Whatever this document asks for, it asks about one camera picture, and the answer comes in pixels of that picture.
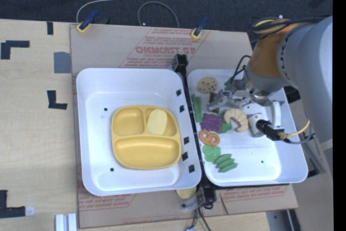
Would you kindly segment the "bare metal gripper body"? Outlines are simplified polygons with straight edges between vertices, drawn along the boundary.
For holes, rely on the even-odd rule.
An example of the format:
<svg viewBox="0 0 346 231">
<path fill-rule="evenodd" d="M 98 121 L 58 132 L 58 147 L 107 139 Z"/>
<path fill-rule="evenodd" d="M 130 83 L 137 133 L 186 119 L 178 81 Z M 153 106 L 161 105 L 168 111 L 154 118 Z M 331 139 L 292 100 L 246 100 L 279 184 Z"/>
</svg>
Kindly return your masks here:
<svg viewBox="0 0 346 231">
<path fill-rule="evenodd" d="M 271 95 L 283 87 L 284 81 L 280 80 L 228 80 L 225 83 L 225 90 L 230 91 L 232 100 L 243 104 L 252 101 L 263 107 L 271 105 Z"/>
</svg>

